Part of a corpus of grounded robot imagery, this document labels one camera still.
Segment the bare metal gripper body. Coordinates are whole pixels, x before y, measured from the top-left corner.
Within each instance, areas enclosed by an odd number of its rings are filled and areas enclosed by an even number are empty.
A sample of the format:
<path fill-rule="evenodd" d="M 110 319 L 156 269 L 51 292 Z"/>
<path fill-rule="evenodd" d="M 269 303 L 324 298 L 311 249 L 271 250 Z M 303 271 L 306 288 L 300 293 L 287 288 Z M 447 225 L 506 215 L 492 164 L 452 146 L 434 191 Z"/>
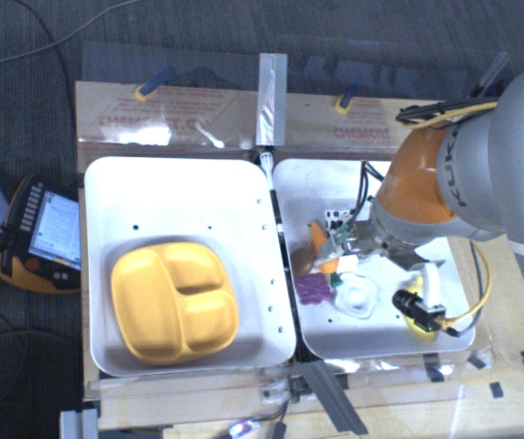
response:
<path fill-rule="evenodd" d="M 416 271 L 425 264 L 441 267 L 445 259 L 428 260 L 417 253 L 417 245 L 406 243 L 389 235 L 374 220 L 355 221 L 342 241 L 345 253 L 361 256 L 385 257 L 404 271 Z"/>

